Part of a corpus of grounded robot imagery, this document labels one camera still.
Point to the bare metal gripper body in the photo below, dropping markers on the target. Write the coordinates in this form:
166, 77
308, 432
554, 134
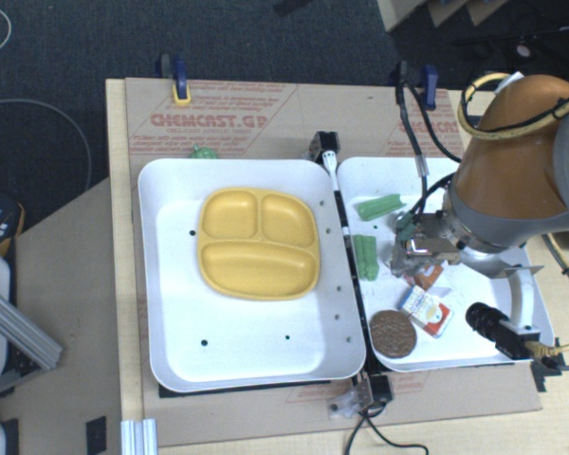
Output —
431, 240

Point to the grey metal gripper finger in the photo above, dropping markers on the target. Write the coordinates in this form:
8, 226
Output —
419, 266
399, 263

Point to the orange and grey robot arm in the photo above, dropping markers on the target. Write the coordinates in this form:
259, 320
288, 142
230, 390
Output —
507, 169

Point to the orange and white packet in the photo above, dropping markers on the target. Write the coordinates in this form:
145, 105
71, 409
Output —
429, 278

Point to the green toy celery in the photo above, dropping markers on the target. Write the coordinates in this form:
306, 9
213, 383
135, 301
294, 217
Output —
366, 256
377, 207

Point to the white yellow red carton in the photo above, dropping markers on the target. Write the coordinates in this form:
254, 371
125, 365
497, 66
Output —
427, 311

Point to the thin black and white rod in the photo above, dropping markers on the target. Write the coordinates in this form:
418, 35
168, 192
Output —
348, 240

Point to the brown round biscuit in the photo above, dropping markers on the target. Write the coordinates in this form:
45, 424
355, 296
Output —
392, 333

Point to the white plastic tray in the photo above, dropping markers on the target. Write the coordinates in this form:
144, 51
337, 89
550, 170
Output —
455, 349
246, 339

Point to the yellow divided plate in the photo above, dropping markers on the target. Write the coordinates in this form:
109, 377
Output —
258, 244

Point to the brown cardboard board red print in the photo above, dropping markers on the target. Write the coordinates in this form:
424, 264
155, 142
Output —
246, 112

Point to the green toy vegetable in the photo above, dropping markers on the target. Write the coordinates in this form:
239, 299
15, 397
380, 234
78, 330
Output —
204, 152

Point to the black cylinder on white bracket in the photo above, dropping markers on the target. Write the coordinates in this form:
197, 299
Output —
490, 325

